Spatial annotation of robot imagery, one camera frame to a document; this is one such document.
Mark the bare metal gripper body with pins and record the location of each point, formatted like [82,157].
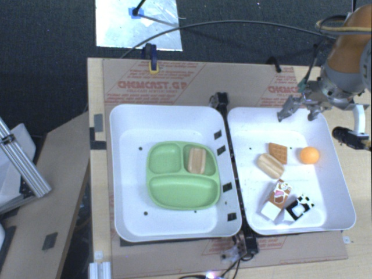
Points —
[322,96]

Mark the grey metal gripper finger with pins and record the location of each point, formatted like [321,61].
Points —
[286,109]
[314,111]

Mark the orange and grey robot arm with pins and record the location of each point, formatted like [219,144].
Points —
[347,54]

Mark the orange ball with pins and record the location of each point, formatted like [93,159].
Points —
[309,155]

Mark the brown waffle biscuit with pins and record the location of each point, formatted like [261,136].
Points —
[278,153]

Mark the white plastic tray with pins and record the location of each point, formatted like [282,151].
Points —
[322,185]
[130,167]

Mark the thin black rod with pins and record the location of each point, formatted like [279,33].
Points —
[234,167]

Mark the brown and white carton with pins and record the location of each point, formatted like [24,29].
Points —
[276,200]

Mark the black and white carton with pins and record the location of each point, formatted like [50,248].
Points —
[299,206]

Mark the brown cardboard board red print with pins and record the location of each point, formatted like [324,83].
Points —
[186,83]

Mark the green divided plate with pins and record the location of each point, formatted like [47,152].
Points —
[180,190]

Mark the black cylinder on white bracket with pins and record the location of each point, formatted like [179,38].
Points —
[353,132]

